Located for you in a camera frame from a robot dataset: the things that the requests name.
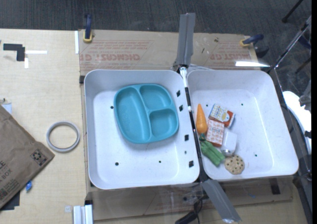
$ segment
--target brown paper bag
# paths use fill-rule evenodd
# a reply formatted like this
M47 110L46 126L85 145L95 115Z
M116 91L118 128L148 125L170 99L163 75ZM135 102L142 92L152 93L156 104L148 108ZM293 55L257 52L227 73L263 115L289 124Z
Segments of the brown paper bag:
M0 208L53 157L0 105Z

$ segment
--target cookie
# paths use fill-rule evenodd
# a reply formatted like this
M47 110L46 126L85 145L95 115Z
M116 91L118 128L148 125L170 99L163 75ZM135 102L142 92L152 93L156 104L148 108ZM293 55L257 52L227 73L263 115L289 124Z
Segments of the cookie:
M233 155L224 160L224 166L231 174L241 174L244 170L245 164L240 156Z

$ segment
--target wooden table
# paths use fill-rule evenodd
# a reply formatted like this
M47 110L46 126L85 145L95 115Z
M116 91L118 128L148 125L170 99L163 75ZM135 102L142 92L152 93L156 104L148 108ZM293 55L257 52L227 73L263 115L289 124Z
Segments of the wooden table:
M12 115L37 141L46 143L46 131L55 122L68 120L83 131L79 55L74 31L0 29L0 98L12 102ZM4 51L3 43L22 44L26 50L47 51L28 55L29 65L16 61L16 52ZM72 144L75 134L59 128L52 140L60 147ZM83 205L86 197L84 143L55 158L33 180L27 193L21 191L20 206L1 211L6 224L70 224L69 207ZM306 223L295 187L293 199L236 207L243 222ZM186 213L113 219L98 223L174 223ZM201 213L201 223L223 223L215 209Z

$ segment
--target white plastic tray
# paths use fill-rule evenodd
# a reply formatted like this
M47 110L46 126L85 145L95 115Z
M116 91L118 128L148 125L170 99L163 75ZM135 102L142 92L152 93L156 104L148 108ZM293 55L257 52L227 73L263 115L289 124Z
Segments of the white plastic tray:
M205 115L217 103L236 114L230 130L238 135L236 154L245 162L240 175L203 156L207 175L216 180L292 175L298 159L272 79L257 70L195 70L188 74L194 112L200 103Z
M178 131L172 137L134 144L121 135L114 96L122 87L141 83L160 84L170 92L179 118ZM94 70L86 75L84 86L89 177L96 187L188 184L198 178L195 140L179 74L169 70Z

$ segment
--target black metal leg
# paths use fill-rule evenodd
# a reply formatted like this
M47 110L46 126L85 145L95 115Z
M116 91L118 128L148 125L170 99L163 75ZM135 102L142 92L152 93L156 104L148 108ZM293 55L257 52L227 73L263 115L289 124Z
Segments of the black metal leg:
M289 13L282 19L282 22L286 23L288 17L295 11L295 9L301 4L303 0L298 0L298 2L294 5L294 7L289 11Z

